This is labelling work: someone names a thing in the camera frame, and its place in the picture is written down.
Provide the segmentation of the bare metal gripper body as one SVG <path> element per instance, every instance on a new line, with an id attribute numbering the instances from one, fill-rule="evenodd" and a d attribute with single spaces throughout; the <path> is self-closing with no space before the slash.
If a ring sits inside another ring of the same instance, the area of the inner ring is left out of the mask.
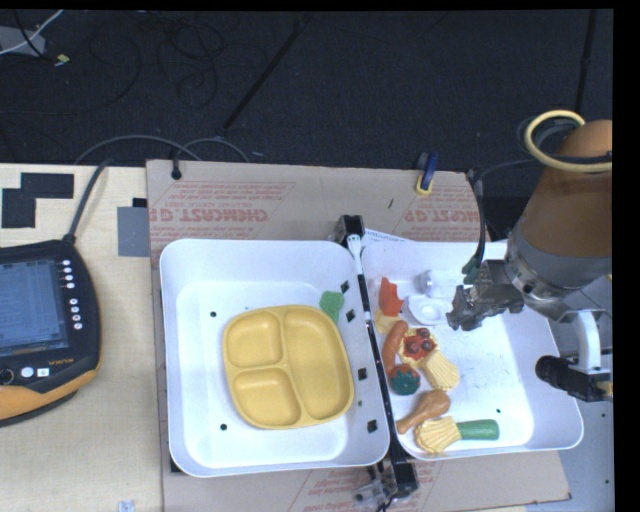
<path id="1" fill-rule="evenodd" d="M 569 322 L 581 310 L 575 292 L 553 284 L 521 261 L 487 260 L 469 289 L 469 315 L 482 322 L 527 307 L 552 321 Z"/>

